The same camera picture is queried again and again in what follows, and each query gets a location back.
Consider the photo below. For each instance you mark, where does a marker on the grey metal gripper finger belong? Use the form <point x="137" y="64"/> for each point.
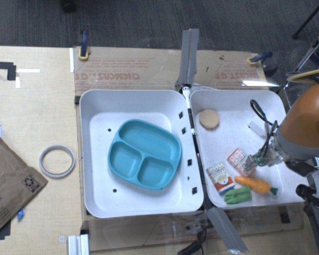
<point x="250" y="160"/>
<point x="246" y="170"/>

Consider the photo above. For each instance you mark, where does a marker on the tan round biscuit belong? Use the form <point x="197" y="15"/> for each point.
<point x="209" y="119"/>

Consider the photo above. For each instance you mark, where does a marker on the brown cardboard board red print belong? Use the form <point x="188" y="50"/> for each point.
<point x="127" y="73"/>

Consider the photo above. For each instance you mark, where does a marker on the brown paper bag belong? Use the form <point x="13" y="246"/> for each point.
<point x="8" y="177"/>

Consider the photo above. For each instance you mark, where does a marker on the red and yellow carton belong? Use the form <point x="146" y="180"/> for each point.
<point x="220" y="178"/>

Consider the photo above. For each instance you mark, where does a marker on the blue divided plate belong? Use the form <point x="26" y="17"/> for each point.
<point x="144" y="153"/>

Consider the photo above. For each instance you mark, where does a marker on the black cylinder on white bracket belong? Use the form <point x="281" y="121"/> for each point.
<point x="307" y="191"/>

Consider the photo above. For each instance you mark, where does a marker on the white plastic tray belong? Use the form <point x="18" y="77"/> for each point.
<point x="234" y="142"/>
<point x="138" y="200"/>

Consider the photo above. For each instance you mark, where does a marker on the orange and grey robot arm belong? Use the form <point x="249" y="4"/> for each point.
<point x="301" y="121"/>

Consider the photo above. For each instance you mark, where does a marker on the orange carrot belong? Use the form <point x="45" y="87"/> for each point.
<point x="252" y="184"/>

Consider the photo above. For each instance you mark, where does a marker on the orange and white carton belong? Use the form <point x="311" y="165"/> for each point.
<point x="235" y="159"/>

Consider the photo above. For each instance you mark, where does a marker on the green toy beans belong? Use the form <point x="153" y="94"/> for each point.
<point x="238" y="195"/>

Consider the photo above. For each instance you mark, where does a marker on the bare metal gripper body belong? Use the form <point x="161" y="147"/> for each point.
<point x="271" y="157"/>

